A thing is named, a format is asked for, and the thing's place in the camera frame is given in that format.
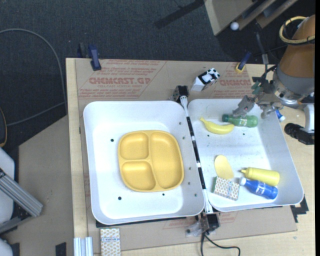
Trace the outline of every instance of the wooden table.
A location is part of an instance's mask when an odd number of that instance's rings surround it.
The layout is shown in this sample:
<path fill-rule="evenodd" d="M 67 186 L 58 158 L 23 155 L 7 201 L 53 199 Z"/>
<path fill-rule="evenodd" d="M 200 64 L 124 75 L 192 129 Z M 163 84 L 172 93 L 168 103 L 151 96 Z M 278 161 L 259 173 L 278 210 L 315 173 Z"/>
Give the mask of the wooden table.
<path fill-rule="evenodd" d="M 85 238 L 89 234 L 87 224 L 87 210 L 85 201 L 84 167 L 82 157 L 82 143 L 79 132 L 80 115 L 77 87 L 77 68 L 75 58 L 66 59 L 67 98 L 70 137 L 70 162 L 72 180 L 73 227 L 75 238 Z M 171 65 L 177 67 L 208 66 L 215 63 L 173 61 Z M 249 77 L 260 77 L 264 71 L 263 65 L 247 64 Z M 305 125 L 303 111 L 284 108 L 281 113 L 286 117 L 281 123 L 282 129 L 287 123 Z M 243 238 L 232 238 L 216 241 L 221 246 L 238 246 L 242 255 L 315 255 L 315 166 L 314 146 L 304 145 L 297 140 L 284 135 L 293 162 L 296 166 L 304 189 L 308 212 L 298 216 L 297 231 L 276 233 Z M 213 247 L 209 242 L 204 243 L 205 255 L 237 255 L 237 250 L 223 250 Z M 200 243 L 187 243 L 171 246 L 135 249 L 122 251 L 122 255 L 162 256 L 162 255 L 200 255 Z"/>

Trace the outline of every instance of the yellow divided tray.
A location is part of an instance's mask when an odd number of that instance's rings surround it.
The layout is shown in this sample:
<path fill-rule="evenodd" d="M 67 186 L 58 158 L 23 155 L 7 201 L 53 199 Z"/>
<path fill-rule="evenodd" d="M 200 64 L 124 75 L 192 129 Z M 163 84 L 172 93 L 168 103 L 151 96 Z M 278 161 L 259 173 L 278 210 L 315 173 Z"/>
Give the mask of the yellow divided tray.
<path fill-rule="evenodd" d="M 123 182 L 134 191 L 167 191 L 184 179 L 178 142 L 166 131 L 126 133 L 118 144 L 118 160 Z"/>

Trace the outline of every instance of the yellow bottle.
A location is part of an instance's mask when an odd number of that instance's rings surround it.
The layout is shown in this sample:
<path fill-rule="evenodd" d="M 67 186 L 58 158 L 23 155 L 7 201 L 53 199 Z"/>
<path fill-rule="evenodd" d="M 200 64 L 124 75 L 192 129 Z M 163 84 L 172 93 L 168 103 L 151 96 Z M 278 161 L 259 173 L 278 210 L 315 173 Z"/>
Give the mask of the yellow bottle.
<path fill-rule="evenodd" d="M 278 185 L 280 180 L 280 174 L 275 170 L 249 167 L 241 170 L 241 172 L 244 173 L 245 177 L 248 179 L 260 181 L 273 187 Z"/>

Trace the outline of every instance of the black floor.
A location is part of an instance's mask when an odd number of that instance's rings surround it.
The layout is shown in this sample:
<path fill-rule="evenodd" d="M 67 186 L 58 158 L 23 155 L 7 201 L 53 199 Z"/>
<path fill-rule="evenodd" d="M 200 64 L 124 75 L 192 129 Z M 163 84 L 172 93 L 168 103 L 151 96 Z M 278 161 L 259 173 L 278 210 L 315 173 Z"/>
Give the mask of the black floor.
<path fill-rule="evenodd" d="M 315 6 L 315 0 L 296 2 L 262 30 L 264 46 L 281 47 L 282 23 L 315 14 Z M 262 63 L 255 22 L 214 36 L 199 0 L 2 0 L 0 31 L 0 108 L 8 124 L 7 152 L 66 115 L 65 59 L 78 56 L 80 42 L 95 44 L 101 59 L 238 62 L 250 51 L 248 63 Z M 273 51 L 270 63 L 276 64 L 283 52 Z"/>

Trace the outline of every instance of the yellow banana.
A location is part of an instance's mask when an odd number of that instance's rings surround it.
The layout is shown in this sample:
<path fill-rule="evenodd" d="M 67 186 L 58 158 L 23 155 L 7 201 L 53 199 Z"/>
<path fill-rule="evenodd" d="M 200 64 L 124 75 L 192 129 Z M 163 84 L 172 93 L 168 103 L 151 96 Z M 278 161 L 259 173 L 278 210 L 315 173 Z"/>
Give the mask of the yellow banana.
<path fill-rule="evenodd" d="M 202 121 L 204 123 L 205 128 L 213 134 L 228 134 L 231 133 L 235 128 L 235 125 L 232 123 L 220 125 L 211 121 L 207 121 L 203 117 L 200 118 L 200 121 Z"/>

